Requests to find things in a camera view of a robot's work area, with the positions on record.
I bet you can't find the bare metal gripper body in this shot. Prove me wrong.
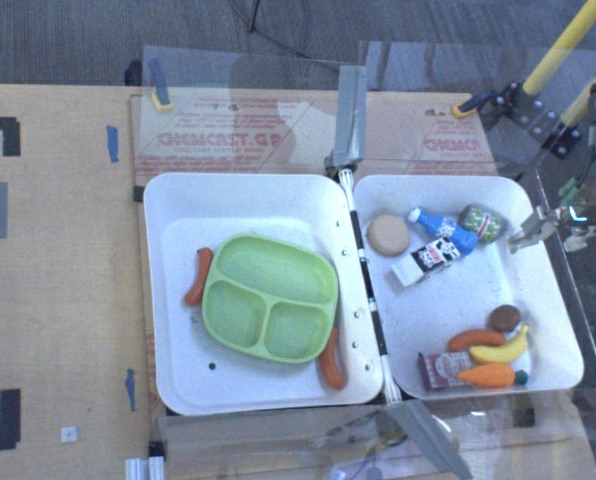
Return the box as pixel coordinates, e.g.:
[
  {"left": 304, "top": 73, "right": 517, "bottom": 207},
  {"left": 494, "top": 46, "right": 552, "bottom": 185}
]
[{"left": 560, "top": 205, "right": 596, "bottom": 253}]

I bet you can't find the green can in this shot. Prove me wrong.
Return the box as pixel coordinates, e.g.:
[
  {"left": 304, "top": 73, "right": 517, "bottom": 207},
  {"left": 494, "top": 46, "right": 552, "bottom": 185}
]
[{"left": 458, "top": 203, "right": 508, "bottom": 245}]

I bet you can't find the blue bottle white cap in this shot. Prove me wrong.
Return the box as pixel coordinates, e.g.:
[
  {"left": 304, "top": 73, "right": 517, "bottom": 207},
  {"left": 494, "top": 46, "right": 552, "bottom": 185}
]
[{"left": 407, "top": 206, "right": 479, "bottom": 256}]

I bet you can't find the brown round doughnut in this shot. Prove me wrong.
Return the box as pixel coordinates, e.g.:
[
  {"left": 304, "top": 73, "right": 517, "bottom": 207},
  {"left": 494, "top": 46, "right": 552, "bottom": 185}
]
[{"left": 488, "top": 304, "right": 522, "bottom": 333}]

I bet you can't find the white cow print milk carton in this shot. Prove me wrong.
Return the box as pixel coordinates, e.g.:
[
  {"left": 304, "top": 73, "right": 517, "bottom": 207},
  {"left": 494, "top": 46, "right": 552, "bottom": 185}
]
[{"left": 391, "top": 236, "right": 462, "bottom": 288}]

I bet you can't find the white plastic tray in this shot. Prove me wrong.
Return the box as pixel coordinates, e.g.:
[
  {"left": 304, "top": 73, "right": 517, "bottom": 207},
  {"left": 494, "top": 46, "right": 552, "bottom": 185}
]
[
  {"left": 351, "top": 174, "right": 586, "bottom": 402},
  {"left": 142, "top": 171, "right": 385, "bottom": 417}
]

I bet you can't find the orange sausage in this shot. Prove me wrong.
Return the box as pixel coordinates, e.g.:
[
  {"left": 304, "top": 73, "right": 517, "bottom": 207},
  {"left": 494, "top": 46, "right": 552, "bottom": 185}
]
[
  {"left": 319, "top": 325, "right": 348, "bottom": 391},
  {"left": 184, "top": 247, "right": 215, "bottom": 308},
  {"left": 446, "top": 328, "right": 506, "bottom": 353}
]

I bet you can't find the yellow banana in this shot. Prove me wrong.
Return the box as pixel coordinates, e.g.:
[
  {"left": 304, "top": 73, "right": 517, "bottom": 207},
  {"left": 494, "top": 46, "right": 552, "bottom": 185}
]
[{"left": 468, "top": 323, "right": 531, "bottom": 365}]

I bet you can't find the tan round biscuit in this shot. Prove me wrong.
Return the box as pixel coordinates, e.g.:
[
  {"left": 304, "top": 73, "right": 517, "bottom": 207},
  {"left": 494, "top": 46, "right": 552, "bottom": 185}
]
[{"left": 366, "top": 213, "right": 411, "bottom": 258}]

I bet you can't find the orange carrot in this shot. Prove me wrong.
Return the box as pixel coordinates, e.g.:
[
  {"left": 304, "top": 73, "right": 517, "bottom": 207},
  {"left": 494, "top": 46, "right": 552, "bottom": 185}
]
[{"left": 456, "top": 362, "right": 530, "bottom": 389}]

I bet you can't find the red carton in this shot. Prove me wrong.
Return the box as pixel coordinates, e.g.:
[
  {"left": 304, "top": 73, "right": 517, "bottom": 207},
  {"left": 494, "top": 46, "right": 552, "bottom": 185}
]
[{"left": 417, "top": 351, "right": 477, "bottom": 392}]

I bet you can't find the brown cardboard board red print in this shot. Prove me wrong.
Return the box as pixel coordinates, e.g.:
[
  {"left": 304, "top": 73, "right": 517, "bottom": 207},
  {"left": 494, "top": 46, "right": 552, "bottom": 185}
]
[{"left": 130, "top": 90, "right": 596, "bottom": 480}]

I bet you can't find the green divided plate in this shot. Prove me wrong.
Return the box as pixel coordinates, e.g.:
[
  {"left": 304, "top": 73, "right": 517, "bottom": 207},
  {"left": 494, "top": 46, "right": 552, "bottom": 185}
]
[{"left": 201, "top": 233, "right": 340, "bottom": 365}]

